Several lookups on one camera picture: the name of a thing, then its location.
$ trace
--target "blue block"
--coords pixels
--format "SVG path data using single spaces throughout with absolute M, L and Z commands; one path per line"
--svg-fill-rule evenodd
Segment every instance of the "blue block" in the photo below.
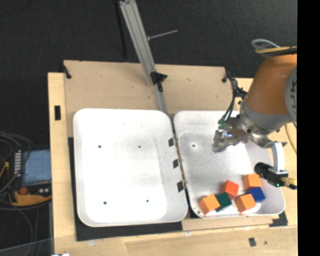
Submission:
M 264 192 L 262 191 L 261 187 L 253 187 L 248 190 L 249 193 L 252 194 L 253 199 L 256 203 L 261 203 L 263 200 L 266 199 Z

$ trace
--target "green block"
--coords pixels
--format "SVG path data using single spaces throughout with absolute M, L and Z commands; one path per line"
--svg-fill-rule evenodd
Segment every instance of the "green block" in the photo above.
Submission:
M 215 196 L 216 199 L 218 200 L 220 207 L 216 209 L 216 212 L 221 211 L 223 208 L 226 208 L 230 205 L 232 205 L 232 202 L 226 192 L 223 192 L 221 194 L 218 194 Z

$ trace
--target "metal pole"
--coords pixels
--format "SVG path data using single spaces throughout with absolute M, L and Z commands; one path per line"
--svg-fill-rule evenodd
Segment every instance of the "metal pole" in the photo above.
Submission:
M 150 50 L 146 32 L 141 21 L 137 3 L 135 0 L 122 0 L 120 1 L 120 8 L 122 10 L 125 23 L 128 27 L 136 54 L 146 76 L 147 83 L 149 85 L 154 85 L 151 73 L 156 73 L 157 70 L 154 58 Z M 162 89 L 159 90 L 158 85 L 155 85 L 154 88 L 158 108 L 160 111 L 167 114 L 168 112 Z

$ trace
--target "wooden table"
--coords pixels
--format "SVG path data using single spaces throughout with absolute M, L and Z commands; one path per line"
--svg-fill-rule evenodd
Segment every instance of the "wooden table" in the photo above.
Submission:
M 288 225 L 270 227 L 279 218 L 250 216 L 197 219 L 189 215 L 182 231 L 77 241 L 68 137 L 73 136 L 72 118 L 83 108 L 158 109 L 153 86 L 147 85 L 139 63 L 65 60 L 71 75 L 48 74 L 50 150 L 54 252 L 71 256 L 135 255 L 298 255 L 297 191 L 281 188 Z M 223 67 L 157 64 L 168 75 L 163 82 L 168 114 L 182 110 L 225 111 L 231 87 L 221 80 Z M 252 78 L 238 78 L 248 90 Z M 284 147 L 285 167 L 297 177 L 297 131 L 293 124 L 271 134 L 273 141 L 289 141 Z

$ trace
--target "wooden board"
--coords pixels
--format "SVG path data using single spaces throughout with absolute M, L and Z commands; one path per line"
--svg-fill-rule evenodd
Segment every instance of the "wooden board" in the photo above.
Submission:
M 295 227 L 226 230 L 211 234 L 125 243 L 129 256 L 297 256 Z
M 80 63 L 84 63 L 87 69 L 87 75 L 85 78 L 77 80 L 77 68 L 75 68 Z M 172 237 L 184 237 L 188 232 L 192 231 L 194 236 L 206 234 L 210 237 L 211 233 L 216 231 L 222 231 L 225 228 L 233 227 L 227 229 L 226 232 L 233 233 L 235 227 L 239 229 L 250 229 L 259 228 L 262 230 L 267 230 L 269 232 L 268 224 L 272 223 L 273 218 L 277 216 L 259 216 L 259 218 L 244 217 L 239 218 L 239 220 L 233 219 L 230 221 L 226 220 L 212 220 L 210 223 L 204 223 L 202 219 L 191 219 L 187 217 L 182 222 L 183 231 L 187 232 L 174 232 L 165 233 L 161 235 L 142 235 L 142 236 L 131 236 L 131 237 L 115 237 L 109 239 L 98 239 L 95 240 L 93 245 L 90 245 L 90 241 L 76 241 L 76 229 L 74 222 L 74 209 L 73 209 L 73 199 L 72 199 L 72 188 L 71 188 L 71 176 L 70 176 L 70 162 L 69 162 L 69 148 L 67 137 L 72 136 L 72 126 L 68 123 L 72 122 L 72 116 L 75 111 L 83 107 L 99 107 L 111 108 L 113 103 L 119 104 L 118 108 L 136 108 L 139 106 L 141 109 L 157 109 L 156 99 L 154 97 L 153 88 L 149 88 L 145 82 L 142 69 L 139 64 L 135 63 L 113 63 L 113 62 L 90 62 L 90 61 L 65 61 L 65 65 L 68 71 L 72 75 L 71 79 L 66 79 L 63 73 L 49 73 L 48 74 L 48 97 L 49 97 L 49 115 L 50 115 L 50 149 L 51 149 L 51 169 L 52 169 L 52 202 L 53 202 L 53 231 L 54 231 L 54 250 L 55 253 L 70 253 L 70 255 L 106 255 L 106 252 L 110 252 L 112 255 L 136 255 L 139 251 L 139 246 L 135 247 L 134 243 L 143 243 L 143 241 L 154 240 L 155 243 L 159 243 L 158 247 L 165 245 L 162 243 L 163 239 L 170 239 Z M 113 89 L 117 86 L 121 86 L 122 83 L 118 82 L 119 77 L 106 76 L 108 79 L 101 81 L 100 85 L 97 85 L 100 90 L 92 86 L 92 80 L 90 73 L 94 73 L 94 79 L 100 76 L 103 77 L 99 72 L 95 73 L 96 68 L 103 66 L 108 70 L 112 70 L 113 74 L 121 74 L 124 80 L 130 78 L 129 81 L 134 80 L 134 84 L 130 83 L 130 86 L 136 88 L 137 90 L 132 90 L 132 95 L 129 98 L 124 97 L 127 104 L 120 103 L 117 97 L 122 100 L 123 94 L 127 91 L 126 89 Z M 181 110 L 225 110 L 231 100 L 231 89 L 229 84 L 221 83 L 221 78 L 224 76 L 224 68 L 221 67 L 201 67 L 201 66 L 177 66 L 177 65 L 160 65 L 158 72 L 169 75 L 167 80 L 164 82 L 165 100 L 167 103 L 167 109 L 170 115 Z M 66 86 L 67 81 L 74 79 L 78 81 L 76 84 L 78 90 L 72 86 Z M 101 94 L 101 90 L 104 91 L 103 85 L 109 83 L 108 90 L 111 90 L 111 95 Z M 248 85 L 250 86 L 252 79 L 241 79 L 238 80 L 239 86 Z M 86 87 L 86 84 L 90 87 L 90 90 L 86 90 L 86 93 L 82 92 L 82 88 Z M 70 99 L 70 95 L 76 95 L 74 98 Z M 140 98 L 141 96 L 146 97 L 150 102 L 144 102 L 145 98 Z M 60 120 L 55 120 L 55 106 L 60 108 L 61 118 Z M 276 138 L 278 141 L 288 140 L 287 134 L 281 131 L 277 133 Z M 285 148 L 286 154 L 286 164 L 292 169 L 292 176 L 296 177 L 297 173 L 297 156 L 295 151 L 288 145 Z M 283 189 L 285 200 L 287 218 L 289 220 L 289 227 L 291 233 L 295 234 L 295 229 L 297 229 L 297 192 L 289 189 Z M 184 247 L 188 247 L 189 241 L 183 240 L 185 242 L 181 245 L 181 250 Z

